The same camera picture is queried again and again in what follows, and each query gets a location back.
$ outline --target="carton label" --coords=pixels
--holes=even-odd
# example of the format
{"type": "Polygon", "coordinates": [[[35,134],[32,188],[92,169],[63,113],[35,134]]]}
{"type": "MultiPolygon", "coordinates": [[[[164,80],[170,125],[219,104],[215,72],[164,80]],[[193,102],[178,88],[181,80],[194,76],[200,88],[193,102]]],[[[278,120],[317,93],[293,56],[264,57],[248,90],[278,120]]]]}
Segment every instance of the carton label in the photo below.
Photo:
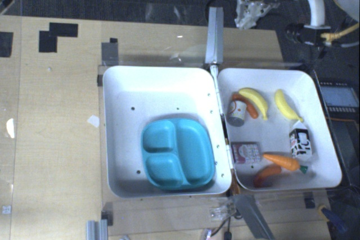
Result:
{"type": "Polygon", "coordinates": [[[260,162],[259,147],[255,143],[232,143],[232,152],[236,164],[260,162]]]}
{"type": "Polygon", "coordinates": [[[306,129],[294,129],[289,136],[292,157],[300,160],[309,159],[312,155],[309,132],[306,129]]]}

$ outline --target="small can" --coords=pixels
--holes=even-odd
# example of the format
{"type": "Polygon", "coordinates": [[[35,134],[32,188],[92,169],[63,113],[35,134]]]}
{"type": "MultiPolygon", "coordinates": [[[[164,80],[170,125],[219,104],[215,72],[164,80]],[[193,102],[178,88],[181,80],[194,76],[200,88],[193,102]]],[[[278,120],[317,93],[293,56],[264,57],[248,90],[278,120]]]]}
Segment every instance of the small can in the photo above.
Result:
{"type": "Polygon", "coordinates": [[[245,122],[246,104],[239,100],[230,102],[227,121],[230,125],[240,127],[245,122]]]}

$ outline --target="yellow banana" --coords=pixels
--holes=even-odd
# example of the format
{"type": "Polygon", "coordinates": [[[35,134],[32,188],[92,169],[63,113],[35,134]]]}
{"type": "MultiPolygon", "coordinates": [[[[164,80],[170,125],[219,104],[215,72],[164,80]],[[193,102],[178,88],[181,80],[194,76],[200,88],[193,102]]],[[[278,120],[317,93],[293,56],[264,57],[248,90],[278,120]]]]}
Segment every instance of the yellow banana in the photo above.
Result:
{"type": "Polygon", "coordinates": [[[300,120],[303,122],[304,120],[287,104],[284,93],[281,89],[276,90],[275,92],[275,103],[277,108],[279,108],[280,112],[288,119],[300,120]]]}
{"type": "Polygon", "coordinates": [[[266,102],[264,97],[260,95],[259,92],[251,88],[242,88],[238,91],[238,93],[245,98],[251,100],[258,107],[260,112],[263,114],[264,120],[268,119],[268,116],[266,115],[266,113],[268,112],[268,103],[266,102]]]}

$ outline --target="screen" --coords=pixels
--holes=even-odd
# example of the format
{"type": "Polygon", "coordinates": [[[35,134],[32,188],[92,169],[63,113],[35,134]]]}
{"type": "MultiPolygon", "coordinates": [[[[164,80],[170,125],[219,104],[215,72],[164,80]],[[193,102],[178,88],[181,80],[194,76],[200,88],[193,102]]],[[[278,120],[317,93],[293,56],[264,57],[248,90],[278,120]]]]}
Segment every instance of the screen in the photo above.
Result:
{"type": "Polygon", "coordinates": [[[349,87],[321,87],[321,92],[328,106],[359,107],[359,100],[349,87]]]}

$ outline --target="blue plate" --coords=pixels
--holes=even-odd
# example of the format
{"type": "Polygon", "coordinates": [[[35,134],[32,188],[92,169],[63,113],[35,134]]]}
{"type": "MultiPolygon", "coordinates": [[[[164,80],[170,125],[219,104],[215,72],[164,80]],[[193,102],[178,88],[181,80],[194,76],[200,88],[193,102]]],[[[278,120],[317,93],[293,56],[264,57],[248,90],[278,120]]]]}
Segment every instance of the blue plate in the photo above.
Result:
{"type": "Polygon", "coordinates": [[[208,184],[214,176],[211,142],[197,121],[154,121],[142,132],[141,148],[146,176],[160,189],[194,189],[208,184]]]}

